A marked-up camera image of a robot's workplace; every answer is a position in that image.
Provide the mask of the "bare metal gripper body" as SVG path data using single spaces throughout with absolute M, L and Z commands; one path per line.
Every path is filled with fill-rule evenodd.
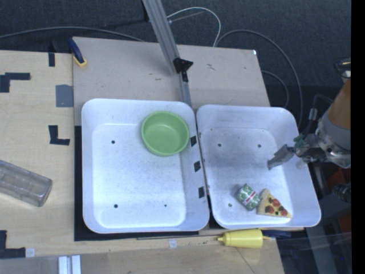
M 328 136 L 299 134 L 294 138 L 294 152 L 304 162 L 327 162 L 342 168 L 351 168 L 351 151 L 337 145 Z

